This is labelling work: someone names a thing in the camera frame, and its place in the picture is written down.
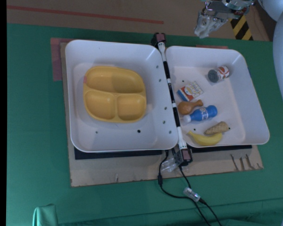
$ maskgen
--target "can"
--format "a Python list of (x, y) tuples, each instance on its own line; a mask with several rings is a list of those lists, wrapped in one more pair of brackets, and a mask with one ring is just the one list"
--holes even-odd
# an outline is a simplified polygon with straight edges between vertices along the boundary
[(213, 83), (217, 83), (217, 82), (227, 78), (229, 75), (230, 75), (230, 71), (229, 71), (228, 67), (226, 67), (225, 65), (220, 66), (216, 69), (210, 70), (208, 72), (208, 78)]

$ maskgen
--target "green table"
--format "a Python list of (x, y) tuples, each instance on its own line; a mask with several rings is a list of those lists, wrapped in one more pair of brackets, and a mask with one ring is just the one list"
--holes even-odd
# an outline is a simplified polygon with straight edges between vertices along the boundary
[[(156, 180), (70, 187), (63, 87), (62, 81), (53, 81), (50, 39), (150, 44), (152, 35), (7, 24), (6, 225), (32, 225), (34, 209), (50, 203), (56, 206), (61, 225), (92, 220), (90, 225), (203, 222), (194, 204), (164, 194)], [(166, 45), (228, 46), (245, 57), (270, 130), (269, 142), (258, 146), (265, 168), (194, 176), (189, 181), (220, 219), (278, 225), (283, 218), (283, 101), (275, 76), (273, 44), (167, 35)], [(173, 178), (165, 180), (164, 187), (182, 195), (186, 183)], [(208, 220), (214, 220), (207, 208), (201, 209)]]

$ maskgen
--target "blue bottle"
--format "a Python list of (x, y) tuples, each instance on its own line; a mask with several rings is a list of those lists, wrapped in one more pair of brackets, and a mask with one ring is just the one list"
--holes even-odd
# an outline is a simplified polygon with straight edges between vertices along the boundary
[(183, 121), (189, 123), (191, 121), (203, 121), (208, 118), (214, 117), (217, 115), (217, 108), (214, 105), (209, 105), (208, 107), (202, 107), (195, 110), (190, 115), (185, 115)]

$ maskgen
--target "banana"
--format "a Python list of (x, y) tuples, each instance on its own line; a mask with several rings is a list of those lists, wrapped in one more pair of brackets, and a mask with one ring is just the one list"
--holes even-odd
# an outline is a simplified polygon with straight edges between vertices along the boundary
[(211, 136), (204, 136), (189, 131), (188, 135), (190, 135), (194, 139), (194, 141), (199, 145), (216, 145), (222, 139), (221, 132)]

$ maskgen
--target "yellow plate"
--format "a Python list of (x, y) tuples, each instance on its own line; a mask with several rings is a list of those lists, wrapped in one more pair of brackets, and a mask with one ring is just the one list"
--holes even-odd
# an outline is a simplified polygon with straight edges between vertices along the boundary
[(84, 77), (83, 99), (88, 114), (100, 121), (129, 123), (146, 112), (146, 89), (133, 70), (95, 66)]

